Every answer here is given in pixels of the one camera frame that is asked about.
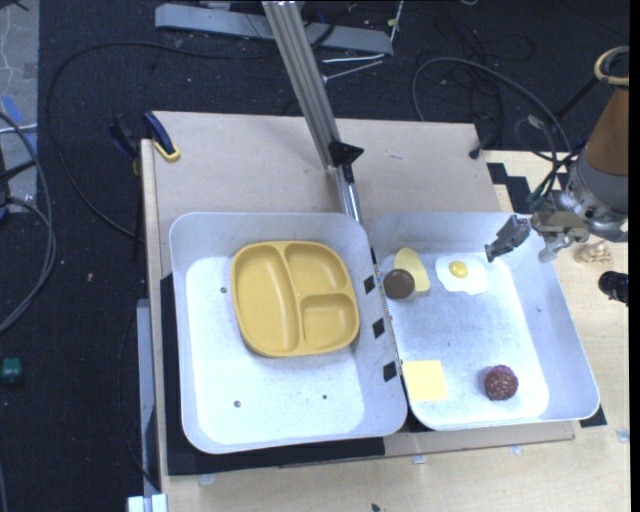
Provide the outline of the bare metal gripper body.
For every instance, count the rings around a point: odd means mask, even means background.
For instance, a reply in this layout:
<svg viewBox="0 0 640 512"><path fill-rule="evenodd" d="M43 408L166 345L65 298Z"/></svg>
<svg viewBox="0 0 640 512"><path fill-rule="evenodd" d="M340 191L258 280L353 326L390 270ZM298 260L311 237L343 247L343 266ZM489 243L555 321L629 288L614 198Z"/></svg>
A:
<svg viewBox="0 0 640 512"><path fill-rule="evenodd" d="M551 191L531 217L532 227L543 236L555 235L585 242L591 235L622 243L628 241L623 230L627 214L589 194Z"/></svg>

